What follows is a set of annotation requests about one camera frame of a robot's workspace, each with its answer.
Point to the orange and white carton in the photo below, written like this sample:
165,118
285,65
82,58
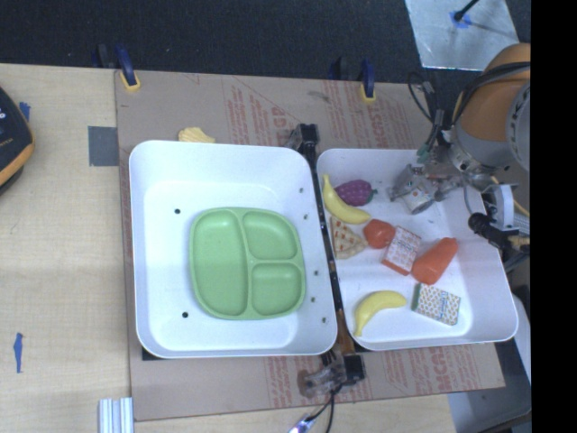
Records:
400,251

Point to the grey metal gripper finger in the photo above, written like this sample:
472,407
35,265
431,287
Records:
403,181
438,195

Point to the white plastic tray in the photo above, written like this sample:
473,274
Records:
396,332
167,264

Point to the brown cardboard board red print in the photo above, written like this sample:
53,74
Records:
189,106

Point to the tan pizza slice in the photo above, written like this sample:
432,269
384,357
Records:
345,242

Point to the black cylinder on white bracket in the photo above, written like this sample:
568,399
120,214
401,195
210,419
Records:
498,223

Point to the yellow banana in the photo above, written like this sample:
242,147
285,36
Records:
338,208
374,307

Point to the red tomato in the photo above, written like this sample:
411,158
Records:
378,233

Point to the small white can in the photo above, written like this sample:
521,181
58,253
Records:
417,200

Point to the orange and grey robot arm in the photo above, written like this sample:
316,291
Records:
487,106

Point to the yellow ridged crisp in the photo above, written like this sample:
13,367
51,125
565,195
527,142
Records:
196,135

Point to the green divided plate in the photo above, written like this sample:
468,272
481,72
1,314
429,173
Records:
221,264

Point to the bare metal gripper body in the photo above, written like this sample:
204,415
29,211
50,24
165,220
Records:
444,169

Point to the purple grapes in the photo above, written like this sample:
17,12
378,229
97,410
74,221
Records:
354,192

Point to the orange carrot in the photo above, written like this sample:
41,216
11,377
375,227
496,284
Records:
433,260

